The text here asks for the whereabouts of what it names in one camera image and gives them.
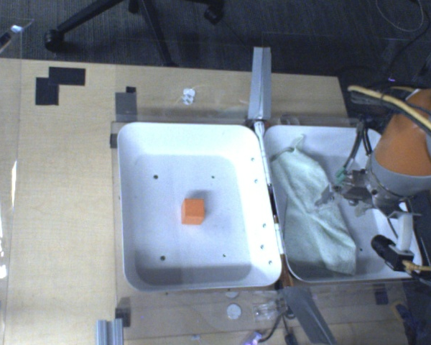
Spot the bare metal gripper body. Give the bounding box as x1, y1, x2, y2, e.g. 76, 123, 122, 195
335, 170, 409, 214

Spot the clear plastic bottle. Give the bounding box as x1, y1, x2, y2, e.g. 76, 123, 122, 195
252, 298, 287, 323

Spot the black cylinder on white bracket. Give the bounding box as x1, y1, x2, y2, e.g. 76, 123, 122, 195
371, 209, 423, 272

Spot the white plastic tray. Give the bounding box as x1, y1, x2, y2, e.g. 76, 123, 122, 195
116, 121, 283, 293
264, 124, 424, 284

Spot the orange cube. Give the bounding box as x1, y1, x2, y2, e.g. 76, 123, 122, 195
181, 198, 206, 226

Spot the pale green towel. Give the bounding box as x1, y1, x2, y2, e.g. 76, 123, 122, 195
269, 134, 358, 276

